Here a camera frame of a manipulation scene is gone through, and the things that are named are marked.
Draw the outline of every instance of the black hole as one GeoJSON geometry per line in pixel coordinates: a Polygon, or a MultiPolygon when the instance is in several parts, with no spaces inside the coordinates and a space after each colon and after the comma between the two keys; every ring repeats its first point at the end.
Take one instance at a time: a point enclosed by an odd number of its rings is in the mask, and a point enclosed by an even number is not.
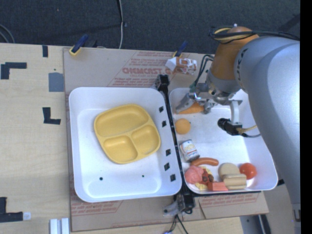
{"type": "Polygon", "coordinates": [[[165,171],[168,170],[168,169],[170,168],[169,163],[165,164],[165,165],[164,165],[164,168],[165,168],[165,171]]]}
{"type": "Polygon", "coordinates": [[[172,181],[175,181],[175,179],[176,179],[176,175],[175,174],[172,174],[171,176],[170,176],[170,181],[172,182],[172,181]]]}

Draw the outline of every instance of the cardboard box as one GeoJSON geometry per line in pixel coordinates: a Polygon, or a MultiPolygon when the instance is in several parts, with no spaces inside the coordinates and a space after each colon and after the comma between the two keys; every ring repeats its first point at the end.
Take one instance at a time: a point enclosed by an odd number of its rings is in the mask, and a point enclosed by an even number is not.
{"type": "MultiPolygon", "coordinates": [[[[160,74],[170,79],[169,92],[175,88],[188,87],[197,77],[173,73],[166,68],[173,53],[118,49],[83,48],[79,55],[63,49],[64,85],[66,94],[66,117],[71,175],[71,227],[72,231],[108,229],[137,225],[172,222],[172,216],[163,214],[163,208],[171,204],[173,196],[141,198],[101,203],[87,203],[79,199],[74,190],[71,157],[71,136],[68,96],[78,87],[154,87],[160,74]]],[[[184,58],[201,62],[201,54],[184,53],[184,58]]],[[[241,215],[257,215],[268,212],[262,192],[196,197],[192,214],[182,216],[183,221],[205,220],[241,215]]]]}

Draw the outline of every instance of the egg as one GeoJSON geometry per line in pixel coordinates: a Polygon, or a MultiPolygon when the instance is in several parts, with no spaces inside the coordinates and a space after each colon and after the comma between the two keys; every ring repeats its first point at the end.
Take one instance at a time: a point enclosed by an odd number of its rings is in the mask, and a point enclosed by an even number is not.
{"type": "Polygon", "coordinates": [[[175,130],[178,134],[184,135],[187,134],[191,129],[191,123],[185,119],[181,118],[175,122],[175,130]]]}

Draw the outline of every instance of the yellow plate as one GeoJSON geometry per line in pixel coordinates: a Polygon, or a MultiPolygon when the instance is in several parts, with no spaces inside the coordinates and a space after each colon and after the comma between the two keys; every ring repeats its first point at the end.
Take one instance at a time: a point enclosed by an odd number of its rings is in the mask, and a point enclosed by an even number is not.
{"type": "Polygon", "coordinates": [[[136,104],[99,114],[94,121],[94,130],[103,151],[118,164],[147,157],[160,147],[159,132],[152,118],[136,104]]]}

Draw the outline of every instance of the can label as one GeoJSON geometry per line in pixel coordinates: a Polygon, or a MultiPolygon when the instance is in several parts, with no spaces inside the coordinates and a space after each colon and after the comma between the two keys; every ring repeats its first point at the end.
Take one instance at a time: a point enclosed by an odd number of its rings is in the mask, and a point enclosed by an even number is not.
{"type": "Polygon", "coordinates": [[[199,158],[199,153],[191,139],[181,143],[179,147],[186,162],[192,162],[193,160],[199,158]]]}

